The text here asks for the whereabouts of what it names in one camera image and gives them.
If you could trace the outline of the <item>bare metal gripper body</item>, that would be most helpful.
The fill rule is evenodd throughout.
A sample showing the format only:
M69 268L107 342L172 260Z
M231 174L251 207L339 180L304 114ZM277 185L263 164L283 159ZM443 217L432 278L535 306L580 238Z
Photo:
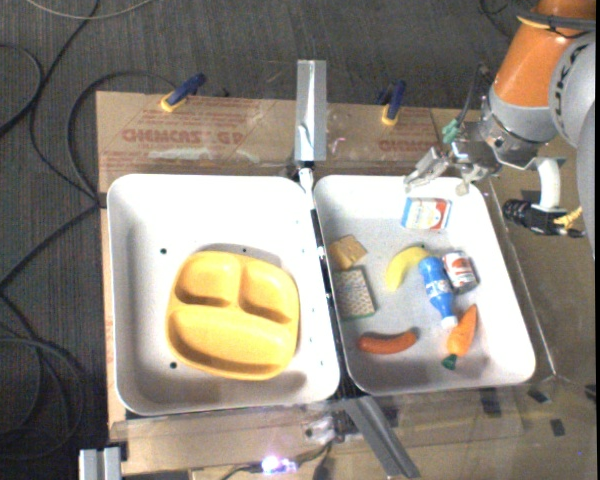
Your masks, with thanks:
M447 132L451 163L462 177L490 177L503 164L498 157L510 134L496 122L463 122Z

